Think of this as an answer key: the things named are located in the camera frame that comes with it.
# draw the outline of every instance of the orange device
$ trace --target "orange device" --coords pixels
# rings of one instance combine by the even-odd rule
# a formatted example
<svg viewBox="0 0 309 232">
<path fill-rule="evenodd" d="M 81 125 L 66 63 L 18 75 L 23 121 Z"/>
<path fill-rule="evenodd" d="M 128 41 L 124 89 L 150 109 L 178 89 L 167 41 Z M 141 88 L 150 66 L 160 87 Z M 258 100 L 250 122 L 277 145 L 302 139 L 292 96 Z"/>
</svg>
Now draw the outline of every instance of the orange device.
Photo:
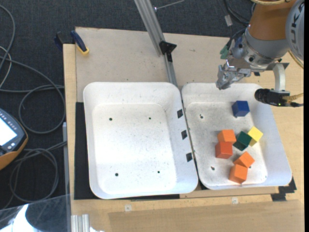
<svg viewBox="0 0 309 232">
<path fill-rule="evenodd" d="M 27 142 L 25 129 L 13 116 L 0 108 L 0 170 L 20 154 Z"/>
</svg>

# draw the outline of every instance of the hole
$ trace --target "hole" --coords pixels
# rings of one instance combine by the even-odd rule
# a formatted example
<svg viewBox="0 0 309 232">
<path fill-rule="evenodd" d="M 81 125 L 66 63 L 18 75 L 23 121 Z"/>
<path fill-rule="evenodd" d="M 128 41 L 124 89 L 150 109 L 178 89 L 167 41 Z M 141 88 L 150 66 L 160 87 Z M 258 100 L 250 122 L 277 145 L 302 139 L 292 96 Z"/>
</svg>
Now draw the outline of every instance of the hole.
<svg viewBox="0 0 309 232">
<path fill-rule="evenodd" d="M 183 116 L 183 110 L 182 109 L 177 111 L 177 117 L 180 118 L 181 116 Z"/>
<path fill-rule="evenodd" d="M 186 130 L 182 131 L 182 138 L 185 139 L 187 136 L 188 136 L 187 131 Z"/>
<path fill-rule="evenodd" d="M 187 157 L 187 161 L 191 161 L 193 159 L 192 153 L 186 154 L 186 157 Z"/>
</svg>

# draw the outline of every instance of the white tray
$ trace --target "white tray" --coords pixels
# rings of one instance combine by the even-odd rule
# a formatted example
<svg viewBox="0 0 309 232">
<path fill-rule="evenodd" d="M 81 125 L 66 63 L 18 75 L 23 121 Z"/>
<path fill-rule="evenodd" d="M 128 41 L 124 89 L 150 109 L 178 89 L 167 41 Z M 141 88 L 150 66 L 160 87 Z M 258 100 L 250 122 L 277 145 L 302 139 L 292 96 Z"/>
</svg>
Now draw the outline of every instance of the white tray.
<svg viewBox="0 0 309 232">
<path fill-rule="evenodd" d="M 215 84 L 189 83 L 182 89 L 183 105 L 197 161 L 200 181 L 209 189 L 284 186 L 292 179 L 292 172 L 281 143 L 270 105 L 258 102 L 256 84 L 233 84 L 219 90 Z M 232 104 L 247 101 L 250 112 L 244 117 L 233 116 Z M 264 135 L 258 143 L 243 151 L 233 146 L 229 159 L 215 157 L 217 134 L 223 129 L 248 132 L 256 126 Z M 228 180 L 233 161 L 248 151 L 255 163 L 248 170 L 242 185 Z"/>
<path fill-rule="evenodd" d="M 115 199 L 193 191 L 198 177 L 189 136 L 183 137 L 188 132 L 182 108 L 180 91 L 170 83 L 87 85 L 84 111 L 93 193 Z"/>
</svg>

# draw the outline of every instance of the blue cube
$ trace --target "blue cube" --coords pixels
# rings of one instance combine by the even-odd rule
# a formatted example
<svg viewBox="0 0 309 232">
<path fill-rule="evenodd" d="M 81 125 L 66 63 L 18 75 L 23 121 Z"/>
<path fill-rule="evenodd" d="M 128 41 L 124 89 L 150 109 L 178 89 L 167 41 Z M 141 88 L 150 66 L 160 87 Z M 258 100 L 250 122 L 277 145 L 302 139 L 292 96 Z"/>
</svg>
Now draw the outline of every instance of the blue cube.
<svg viewBox="0 0 309 232">
<path fill-rule="evenodd" d="M 232 110 L 235 117 L 244 117 L 250 112 L 247 101 L 236 101 L 232 105 Z"/>
</svg>

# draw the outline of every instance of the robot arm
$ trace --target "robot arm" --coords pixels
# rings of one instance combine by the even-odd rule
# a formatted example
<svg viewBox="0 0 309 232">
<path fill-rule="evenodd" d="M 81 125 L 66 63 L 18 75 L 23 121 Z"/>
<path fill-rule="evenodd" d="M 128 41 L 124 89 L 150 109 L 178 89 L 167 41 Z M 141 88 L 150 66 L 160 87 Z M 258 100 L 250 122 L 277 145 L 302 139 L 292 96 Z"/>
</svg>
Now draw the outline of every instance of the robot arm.
<svg viewBox="0 0 309 232">
<path fill-rule="evenodd" d="M 236 38 L 229 48 L 224 65 L 219 66 L 216 86 L 230 87 L 251 73 L 272 70 L 275 88 L 257 90 L 255 98 L 275 106 L 288 106 L 285 100 L 285 68 L 280 63 L 288 51 L 304 59 L 304 11 L 305 0 L 293 0 L 274 5 L 257 4 L 245 32 Z"/>
</svg>

